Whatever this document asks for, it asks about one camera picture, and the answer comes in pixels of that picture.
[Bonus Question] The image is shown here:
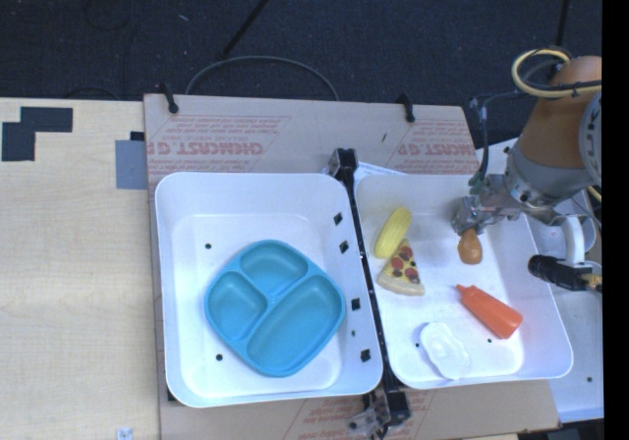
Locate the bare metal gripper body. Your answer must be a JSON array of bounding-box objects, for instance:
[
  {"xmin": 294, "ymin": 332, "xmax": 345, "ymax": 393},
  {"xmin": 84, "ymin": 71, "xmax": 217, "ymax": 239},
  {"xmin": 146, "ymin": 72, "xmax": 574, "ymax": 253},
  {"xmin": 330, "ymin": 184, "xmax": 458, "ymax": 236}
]
[{"xmin": 475, "ymin": 174, "xmax": 562, "ymax": 227}]

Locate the brown chicken drumstick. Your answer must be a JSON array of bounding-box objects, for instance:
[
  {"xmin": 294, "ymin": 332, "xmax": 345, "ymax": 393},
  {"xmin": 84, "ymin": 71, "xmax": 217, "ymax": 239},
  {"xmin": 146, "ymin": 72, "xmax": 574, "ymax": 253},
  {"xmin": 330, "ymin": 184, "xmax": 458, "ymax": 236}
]
[{"xmin": 456, "ymin": 226, "xmax": 485, "ymax": 266}]

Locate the white plastic tray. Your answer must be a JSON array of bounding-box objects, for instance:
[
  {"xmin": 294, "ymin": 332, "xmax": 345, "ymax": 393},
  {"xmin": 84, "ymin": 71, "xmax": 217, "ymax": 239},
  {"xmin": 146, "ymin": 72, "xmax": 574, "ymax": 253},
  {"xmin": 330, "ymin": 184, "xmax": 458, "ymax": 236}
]
[
  {"xmin": 353, "ymin": 174, "xmax": 575, "ymax": 391},
  {"xmin": 154, "ymin": 171, "xmax": 385, "ymax": 409}
]

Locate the yellow corn cob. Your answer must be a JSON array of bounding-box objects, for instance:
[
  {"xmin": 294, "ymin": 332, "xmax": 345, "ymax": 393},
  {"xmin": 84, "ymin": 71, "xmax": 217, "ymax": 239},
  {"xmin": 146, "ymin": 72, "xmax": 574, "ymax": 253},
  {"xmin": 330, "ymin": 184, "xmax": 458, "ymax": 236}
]
[{"xmin": 373, "ymin": 206, "xmax": 414, "ymax": 260}]

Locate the pizza slice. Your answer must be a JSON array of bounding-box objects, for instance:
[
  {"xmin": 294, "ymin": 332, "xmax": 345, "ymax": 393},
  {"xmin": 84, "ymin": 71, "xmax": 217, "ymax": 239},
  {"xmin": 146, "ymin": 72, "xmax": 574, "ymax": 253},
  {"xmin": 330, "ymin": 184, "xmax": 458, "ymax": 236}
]
[{"xmin": 375, "ymin": 238, "xmax": 427, "ymax": 298}]

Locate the orange bottle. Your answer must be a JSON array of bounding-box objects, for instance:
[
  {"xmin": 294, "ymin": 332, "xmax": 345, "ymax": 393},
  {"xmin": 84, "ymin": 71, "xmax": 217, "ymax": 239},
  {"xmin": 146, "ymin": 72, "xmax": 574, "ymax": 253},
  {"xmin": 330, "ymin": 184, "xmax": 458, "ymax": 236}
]
[{"xmin": 454, "ymin": 283, "xmax": 525, "ymax": 341}]

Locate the white paper slip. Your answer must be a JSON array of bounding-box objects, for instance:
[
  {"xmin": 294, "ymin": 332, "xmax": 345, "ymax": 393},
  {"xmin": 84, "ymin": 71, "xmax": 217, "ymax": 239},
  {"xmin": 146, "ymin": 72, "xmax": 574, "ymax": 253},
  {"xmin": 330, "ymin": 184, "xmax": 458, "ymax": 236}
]
[{"xmin": 355, "ymin": 160, "xmax": 409, "ymax": 180}]

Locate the thin black and white rod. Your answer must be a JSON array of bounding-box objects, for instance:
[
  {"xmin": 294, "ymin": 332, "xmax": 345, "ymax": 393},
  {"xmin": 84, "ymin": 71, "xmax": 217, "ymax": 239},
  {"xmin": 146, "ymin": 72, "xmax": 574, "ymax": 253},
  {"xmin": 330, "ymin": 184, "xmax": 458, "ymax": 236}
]
[{"xmin": 342, "ymin": 167, "xmax": 400, "ymax": 400}]

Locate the white fried egg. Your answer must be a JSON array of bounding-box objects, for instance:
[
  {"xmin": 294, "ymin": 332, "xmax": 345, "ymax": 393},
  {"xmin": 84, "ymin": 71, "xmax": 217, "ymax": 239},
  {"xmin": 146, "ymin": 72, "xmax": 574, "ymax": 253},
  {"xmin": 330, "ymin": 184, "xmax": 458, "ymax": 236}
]
[{"xmin": 418, "ymin": 320, "xmax": 472, "ymax": 381}]

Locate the brown cardboard board, red print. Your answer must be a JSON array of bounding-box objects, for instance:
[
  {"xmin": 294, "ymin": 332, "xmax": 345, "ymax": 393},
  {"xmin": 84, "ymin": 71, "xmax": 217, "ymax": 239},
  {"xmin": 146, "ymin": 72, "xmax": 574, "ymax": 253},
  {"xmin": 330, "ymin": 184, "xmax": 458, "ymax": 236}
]
[{"xmin": 143, "ymin": 93, "xmax": 562, "ymax": 440}]

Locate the blue divided plate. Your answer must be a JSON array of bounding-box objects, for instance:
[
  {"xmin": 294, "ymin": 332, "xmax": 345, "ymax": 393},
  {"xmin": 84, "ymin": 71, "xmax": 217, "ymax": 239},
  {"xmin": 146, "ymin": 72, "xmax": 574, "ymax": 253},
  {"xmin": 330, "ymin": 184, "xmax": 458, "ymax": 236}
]
[{"xmin": 202, "ymin": 239, "xmax": 347, "ymax": 378}]

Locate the black cylinder on white bracket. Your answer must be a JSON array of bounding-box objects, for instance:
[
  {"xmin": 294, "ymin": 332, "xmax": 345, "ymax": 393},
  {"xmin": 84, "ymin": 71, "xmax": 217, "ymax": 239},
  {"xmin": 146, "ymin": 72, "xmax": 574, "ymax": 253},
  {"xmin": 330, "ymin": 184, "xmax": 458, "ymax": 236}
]
[{"xmin": 527, "ymin": 214, "xmax": 603, "ymax": 293}]

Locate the black block with thin wires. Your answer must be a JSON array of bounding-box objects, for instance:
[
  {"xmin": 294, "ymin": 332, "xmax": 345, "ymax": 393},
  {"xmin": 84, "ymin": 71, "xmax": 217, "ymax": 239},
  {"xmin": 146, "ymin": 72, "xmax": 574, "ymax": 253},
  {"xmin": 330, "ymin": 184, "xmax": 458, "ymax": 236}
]
[
  {"xmin": 381, "ymin": 389, "xmax": 412, "ymax": 426},
  {"xmin": 331, "ymin": 147, "xmax": 359, "ymax": 180}
]

